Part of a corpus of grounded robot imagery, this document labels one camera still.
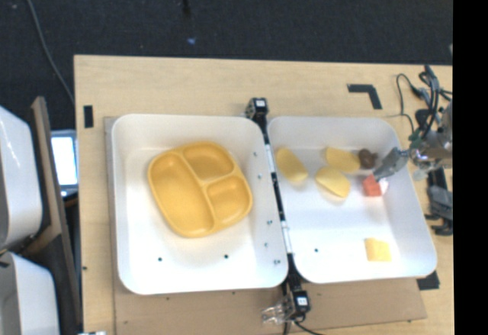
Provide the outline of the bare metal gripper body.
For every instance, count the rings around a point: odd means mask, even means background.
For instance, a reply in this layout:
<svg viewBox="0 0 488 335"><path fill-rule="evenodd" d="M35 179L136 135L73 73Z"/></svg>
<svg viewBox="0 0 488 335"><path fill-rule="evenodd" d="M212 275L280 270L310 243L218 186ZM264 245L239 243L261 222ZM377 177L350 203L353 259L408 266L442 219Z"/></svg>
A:
<svg viewBox="0 0 488 335"><path fill-rule="evenodd" d="M452 156L452 140L448 140L441 134L430 134L425 138L411 138L409 157L420 169L450 169Z"/></svg>

